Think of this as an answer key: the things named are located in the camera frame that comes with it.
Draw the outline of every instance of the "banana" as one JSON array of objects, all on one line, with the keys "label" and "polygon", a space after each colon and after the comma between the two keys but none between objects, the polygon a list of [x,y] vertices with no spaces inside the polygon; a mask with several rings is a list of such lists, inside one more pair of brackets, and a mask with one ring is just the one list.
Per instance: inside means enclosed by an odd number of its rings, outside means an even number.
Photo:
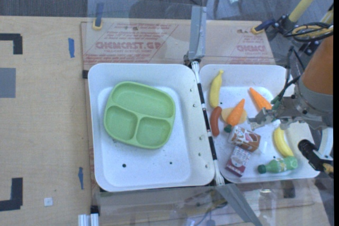
[{"label": "banana", "polygon": [[220,92],[221,83],[222,83],[221,76],[223,73],[224,73],[223,70],[219,70],[218,75],[213,79],[211,83],[210,95],[209,95],[211,107],[217,107],[219,105],[219,92]]},{"label": "banana", "polygon": [[287,142],[285,141],[284,131],[280,127],[274,130],[273,139],[274,139],[276,148],[284,157],[294,156],[291,148],[288,146]]}]

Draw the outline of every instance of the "sausage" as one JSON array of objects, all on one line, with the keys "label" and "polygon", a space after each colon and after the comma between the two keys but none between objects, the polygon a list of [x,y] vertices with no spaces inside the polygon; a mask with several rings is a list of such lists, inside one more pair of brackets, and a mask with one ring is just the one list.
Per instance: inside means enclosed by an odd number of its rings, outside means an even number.
[{"label": "sausage", "polygon": [[211,124],[211,130],[212,135],[215,137],[219,135],[219,126],[218,126],[218,120],[221,115],[222,108],[220,106],[217,106],[213,109],[211,117],[210,117],[210,124]]}]

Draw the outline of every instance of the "bottle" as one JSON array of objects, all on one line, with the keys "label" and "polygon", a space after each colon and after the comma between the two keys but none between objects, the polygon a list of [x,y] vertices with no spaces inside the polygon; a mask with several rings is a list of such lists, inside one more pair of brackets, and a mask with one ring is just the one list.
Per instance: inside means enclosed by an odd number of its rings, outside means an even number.
[{"label": "bottle", "polygon": [[258,171],[260,174],[265,172],[281,173],[283,171],[292,170],[298,167],[298,161],[294,156],[287,156],[285,158],[275,158],[267,165],[259,165]]}]

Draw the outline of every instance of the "green plate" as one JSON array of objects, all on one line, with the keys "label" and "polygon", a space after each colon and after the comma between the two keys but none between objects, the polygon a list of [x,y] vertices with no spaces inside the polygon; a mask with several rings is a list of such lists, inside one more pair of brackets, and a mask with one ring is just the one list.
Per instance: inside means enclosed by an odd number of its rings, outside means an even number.
[{"label": "green plate", "polygon": [[174,118],[175,103],[166,92],[125,81],[117,84],[109,95],[104,126],[113,139],[156,149],[170,138]]}]

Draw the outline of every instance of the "toy carrot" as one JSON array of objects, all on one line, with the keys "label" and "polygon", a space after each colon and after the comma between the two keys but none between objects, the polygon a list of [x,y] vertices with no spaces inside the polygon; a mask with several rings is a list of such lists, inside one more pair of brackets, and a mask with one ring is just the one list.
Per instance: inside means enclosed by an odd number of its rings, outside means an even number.
[{"label": "toy carrot", "polygon": [[266,108],[267,110],[272,109],[272,105],[267,101],[264,96],[262,96],[259,92],[257,92],[253,88],[249,88],[249,92],[259,110]]},{"label": "toy carrot", "polygon": [[240,117],[242,116],[245,105],[245,99],[242,99],[231,111],[227,117],[227,126],[224,128],[224,131],[229,133],[232,130],[232,127],[239,123]]}]

